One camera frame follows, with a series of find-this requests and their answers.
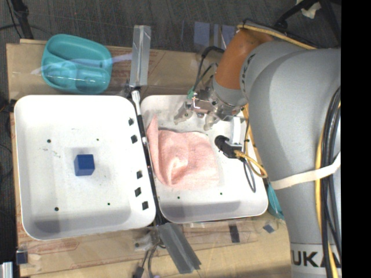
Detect white plastic tray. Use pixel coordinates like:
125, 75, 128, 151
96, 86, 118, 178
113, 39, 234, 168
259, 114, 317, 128
13, 94, 157, 241
139, 93, 269, 224

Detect black cylinder on white bracket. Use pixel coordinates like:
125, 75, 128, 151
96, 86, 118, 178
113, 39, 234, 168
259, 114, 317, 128
214, 116, 247, 160

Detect teal divided plate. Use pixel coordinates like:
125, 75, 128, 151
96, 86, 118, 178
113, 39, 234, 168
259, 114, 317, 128
40, 33, 114, 96

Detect blue cube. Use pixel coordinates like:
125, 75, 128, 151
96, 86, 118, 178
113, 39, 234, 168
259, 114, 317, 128
73, 153, 96, 177

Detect pink towel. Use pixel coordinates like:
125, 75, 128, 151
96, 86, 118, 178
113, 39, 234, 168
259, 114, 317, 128
145, 114, 221, 189

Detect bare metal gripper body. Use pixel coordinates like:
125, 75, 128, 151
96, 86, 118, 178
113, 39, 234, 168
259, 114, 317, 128
185, 87, 246, 122

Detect brown cardboard board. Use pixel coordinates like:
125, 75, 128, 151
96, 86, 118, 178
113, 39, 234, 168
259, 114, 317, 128
5, 38, 292, 277

